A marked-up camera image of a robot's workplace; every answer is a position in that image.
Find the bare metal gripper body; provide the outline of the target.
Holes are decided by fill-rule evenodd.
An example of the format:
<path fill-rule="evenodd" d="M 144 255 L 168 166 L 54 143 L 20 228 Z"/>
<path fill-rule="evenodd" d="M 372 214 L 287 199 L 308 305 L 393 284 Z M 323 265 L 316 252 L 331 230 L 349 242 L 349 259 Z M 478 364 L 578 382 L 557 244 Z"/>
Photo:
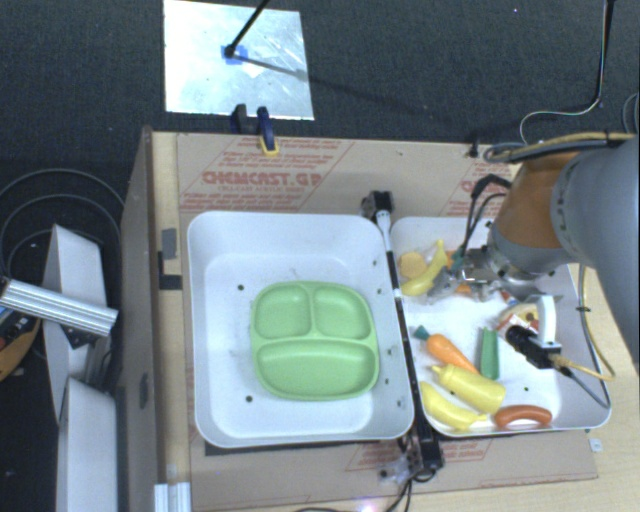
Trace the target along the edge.
<path fill-rule="evenodd" d="M 469 249 L 464 255 L 453 256 L 453 272 L 459 283 L 469 287 L 490 283 L 493 294 L 506 292 L 518 301 L 526 301 L 532 296 L 541 295 L 536 283 L 536 275 L 521 272 L 511 265 L 500 253 L 488 248 Z"/>

